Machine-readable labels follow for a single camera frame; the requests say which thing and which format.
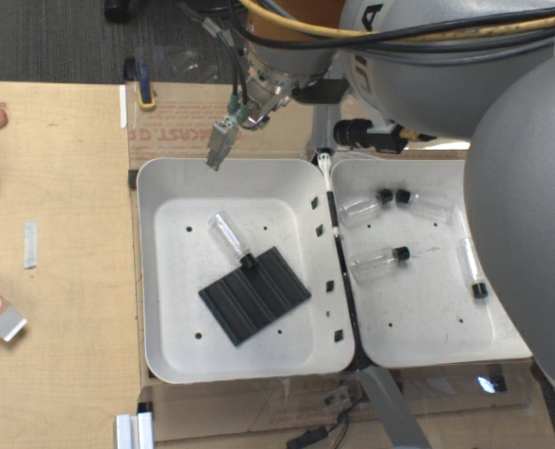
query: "black rubber pad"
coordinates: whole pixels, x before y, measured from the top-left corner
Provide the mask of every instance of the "black rubber pad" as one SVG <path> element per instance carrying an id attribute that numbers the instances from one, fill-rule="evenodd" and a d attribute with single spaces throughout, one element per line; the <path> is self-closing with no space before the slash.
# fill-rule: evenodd
<path id="1" fill-rule="evenodd" d="M 236 346 L 311 297 L 277 248 L 257 260 L 199 292 Z"/>

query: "black cable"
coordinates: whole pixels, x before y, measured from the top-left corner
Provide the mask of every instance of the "black cable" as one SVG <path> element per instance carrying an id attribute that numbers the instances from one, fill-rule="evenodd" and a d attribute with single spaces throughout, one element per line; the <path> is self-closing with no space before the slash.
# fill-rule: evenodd
<path id="1" fill-rule="evenodd" d="M 483 17 L 473 17 L 468 19 L 460 19 L 450 22 L 428 23 L 414 27 L 403 28 L 401 30 L 392 30 L 379 34 L 365 36 L 350 36 L 345 38 L 326 39 L 321 41 L 278 41 L 262 38 L 248 32 L 238 21 L 234 6 L 234 0 L 227 0 L 229 14 L 235 30 L 245 39 L 262 45 L 264 47 L 281 49 L 281 50 L 320 50 L 320 49 L 339 49 L 357 45 L 367 45 L 374 43 L 383 43 L 390 40 L 407 38 L 413 36 L 422 36 L 431 33 L 445 32 L 448 30 L 459 30 L 463 28 L 472 28 L 481 25 L 491 25 L 500 23 L 517 23 L 533 20 L 537 18 L 545 18 L 555 16 L 555 7 L 542 8 L 537 10 L 524 10 L 514 13 L 503 13 L 497 15 L 488 15 Z"/>
<path id="2" fill-rule="evenodd" d="M 241 3 L 237 3 L 235 7 L 236 7 L 236 10 L 238 11 L 242 11 L 246 9 L 246 7 Z M 200 15 L 212 15 L 214 13 L 226 13 L 228 11 L 229 11 L 229 8 L 227 6 L 213 7 L 213 8 L 199 8 L 196 10 L 196 12 L 199 13 Z"/>
<path id="3" fill-rule="evenodd" d="M 509 58 L 511 56 L 521 55 L 522 53 L 527 53 L 529 51 L 535 51 L 542 49 L 544 47 L 551 47 L 554 44 L 554 38 L 548 38 L 547 40 L 535 41 L 521 47 L 511 48 L 507 50 L 496 51 L 494 53 L 481 53 L 478 55 L 470 55 L 464 57 L 455 58 L 420 58 L 420 57 L 406 57 L 391 55 L 389 53 L 382 53 L 380 51 L 366 50 L 361 51 L 359 54 L 369 54 L 371 57 L 385 60 L 388 62 L 393 62 L 397 64 L 404 65 L 420 65 L 420 66 L 454 66 L 454 65 L 472 65 L 472 64 L 482 64 L 485 62 L 492 62 L 494 60 L 501 60 L 503 58 Z"/>
<path id="4" fill-rule="evenodd" d="M 184 2 L 181 2 L 178 5 L 179 9 L 192 21 L 196 23 L 203 24 L 205 17 L 200 15 L 198 12 L 190 8 Z M 243 73 L 243 69 L 241 68 L 240 61 L 238 60 L 238 54 L 236 53 L 235 49 L 229 44 L 226 40 L 226 37 L 223 33 L 217 33 L 216 36 L 218 37 L 219 41 L 225 46 L 227 52 L 229 53 L 229 59 L 231 62 L 231 92 L 233 94 L 238 94 L 238 80 L 241 84 L 241 96 L 242 96 L 242 103 L 245 105 L 248 103 L 248 89 L 246 88 L 246 77 Z"/>
<path id="5" fill-rule="evenodd" d="M 248 104 L 248 89 L 246 88 L 246 77 L 243 73 L 243 69 L 240 65 L 240 60 L 238 60 L 238 54 L 235 49 L 227 43 L 223 34 L 217 34 L 219 41 L 223 43 L 229 53 L 229 60 L 231 61 L 231 76 L 232 76 L 232 89 L 233 94 L 238 94 L 238 80 L 241 86 L 241 102 L 244 105 Z"/>
<path id="6" fill-rule="evenodd" d="M 377 43 L 371 47 L 367 45 L 350 46 L 350 49 L 354 50 L 380 50 L 380 51 L 392 51 L 397 53 L 464 53 L 473 51 L 485 51 L 485 50 L 498 50 L 508 47 L 518 47 L 526 43 L 532 43 L 539 40 L 545 40 L 550 37 L 555 36 L 555 28 L 548 28 L 545 30 L 538 30 L 536 32 L 531 32 L 526 35 L 520 36 L 509 36 L 500 40 L 493 41 L 479 41 L 472 43 L 460 43 L 454 45 L 441 45 L 432 44 L 424 45 L 419 43 Z"/>
<path id="7" fill-rule="evenodd" d="M 350 428 L 350 416 L 346 414 L 345 418 L 343 420 L 342 432 L 340 432 L 338 434 L 337 439 L 335 440 L 335 442 L 331 446 L 331 449 L 338 449 L 340 447 L 340 445 L 342 445 L 343 438 L 345 438 L 345 435 L 348 433 L 349 428 Z"/>
<path id="8" fill-rule="evenodd" d="M 348 408 L 345 408 L 343 411 L 341 411 L 338 415 L 337 415 L 337 419 L 335 421 L 335 424 L 328 430 L 328 433 L 333 432 L 337 427 L 339 427 L 342 422 L 344 421 L 344 419 L 346 417 L 349 416 L 350 412 L 358 406 L 358 404 L 360 402 L 366 402 L 368 399 L 365 397 L 360 397 L 358 399 L 356 399 Z"/>

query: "yellow cable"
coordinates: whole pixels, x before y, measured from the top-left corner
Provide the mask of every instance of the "yellow cable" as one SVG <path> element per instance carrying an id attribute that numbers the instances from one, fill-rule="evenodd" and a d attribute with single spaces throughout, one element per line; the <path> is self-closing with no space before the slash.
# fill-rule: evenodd
<path id="1" fill-rule="evenodd" d="M 266 10 L 252 0 L 238 0 L 249 11 L 255 13 L 261 18 L 277 25 L 284 26 L 297 32 L 317 36 L 329 36 L 335 38 L 344 38 L 349 36 L 365 36 L 375 35 L 376 32 L 361 32 L 358 30 L 345 30 L 342 28 L 330 28 L 327 26 L 311 25 L 309 23 L 289 20 L 270 10 Z M 552 28 L 555 26 L 555 17 L 536 19 L 527 22 L 503 24 L 495 26 L 487 26 L 480 28 L 468 28 L 461 30 L 450 30 L 447 32 L 438 32 L 426 34 L 423 36 L 410 36 L 407 38 L 399 38 L 397 41 L 418 42 L 418 41 L 444 41 L 444 40 L 460 40 L 469 38 L 481 38 L 486 36 L 502 36 L 511 35 L 522 32 L 532 32 L 544 28 Z"/>

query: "wooden table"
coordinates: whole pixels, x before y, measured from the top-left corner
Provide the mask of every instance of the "wooden table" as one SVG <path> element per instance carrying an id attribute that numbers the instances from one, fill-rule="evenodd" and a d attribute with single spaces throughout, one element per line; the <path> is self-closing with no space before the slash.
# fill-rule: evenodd
<path id="1" fill-rule="evenodd" d="M 9 118 L 0 129 L 0 293 L 28 320 L 14 341 L 0 340 L 0 449 L 111 448 L 114 416 L 134 413 L 140 388 L 119 90 L 0 82 L 0 101 Z M 37 222 L 37 267 L 23 269 L 28 221 Z M 528 408 L 420 423 L 433 447 L 555 446 L 538 384 Z M 159 447 L 284 447 L 293 434 L 299 430 Z M 389 447 L 378 422 L 351 427 L 342 448 L 368 442 Z"/>

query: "black cap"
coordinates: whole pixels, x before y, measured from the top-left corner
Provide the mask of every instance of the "black cap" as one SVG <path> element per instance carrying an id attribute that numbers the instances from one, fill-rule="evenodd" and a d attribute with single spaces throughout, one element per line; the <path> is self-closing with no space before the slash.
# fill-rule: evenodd
<path id="1" fill-rule="evenodd" d="M 258 264 L 258 260 L 252 256 L 250 253 L 245 254 L 240 260 L 240 264 L 244 269 L 250 269 Z"/>
<path id="2" fill-rule="evenodd" d="M 484 282 L 476 282 L 471 287 L 473 288 L 473 297 L 475 299 L 487 297 L 487 286 Z"/>
<path id="3" fill-rule="evenodd" d="M 410 257 L 410 250 L 405 246 L 395 248 L 393 253 L 398 257 L 398 261 L 406 261 Z"/>
<path id="4" fill-rule="evenodd" d="M 388 190 L 387 188 L 378 191 L 377 194 L 383 203 L 389 203 L 389 201 L 393 199 L 393 193 L 391 193 L 391 190 Z"/>
<path id="5" fill-rule="evenodd" d="M 398 203 L 403 203 L 404 205 L 408 204 L 408 202 L 410 201 L 410 196 L 411 196 L 411 194 L 410 194 L 409 191 L 398 190 L 396 192 L 396 201 Z"/>

